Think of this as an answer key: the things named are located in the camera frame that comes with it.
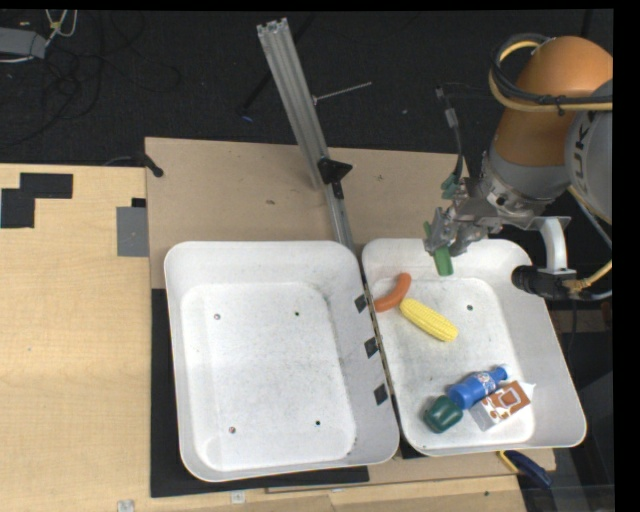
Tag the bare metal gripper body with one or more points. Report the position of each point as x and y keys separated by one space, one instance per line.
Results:
x=492 y=210

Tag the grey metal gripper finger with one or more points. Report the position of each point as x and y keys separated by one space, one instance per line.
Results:
x=439 y=232
x=466 y=239

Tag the green cylinder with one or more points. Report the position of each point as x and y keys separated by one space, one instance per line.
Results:
x=444 y=265

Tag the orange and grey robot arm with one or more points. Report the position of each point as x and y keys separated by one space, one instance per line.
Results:
x=555 y=100

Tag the orange sausage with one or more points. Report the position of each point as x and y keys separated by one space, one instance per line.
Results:
x=392 y=297

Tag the yellow corn cob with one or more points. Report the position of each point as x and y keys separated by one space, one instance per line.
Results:
x=429 y=320

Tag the white plastic tray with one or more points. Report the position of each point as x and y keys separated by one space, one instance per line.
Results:
x=480 y=350
x=270 y=370

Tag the blue bottle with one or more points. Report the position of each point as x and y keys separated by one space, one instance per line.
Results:
x=472 y=390

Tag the brown and white carton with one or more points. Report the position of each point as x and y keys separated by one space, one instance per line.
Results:
x=502 y=405

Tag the green can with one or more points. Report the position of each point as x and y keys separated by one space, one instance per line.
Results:
x=442 y=415

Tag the brown flat board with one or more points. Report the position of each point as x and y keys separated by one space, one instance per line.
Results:
x=235 y=190

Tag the black cylinder on white bracket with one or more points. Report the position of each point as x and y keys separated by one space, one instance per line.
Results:
x=537 y=280

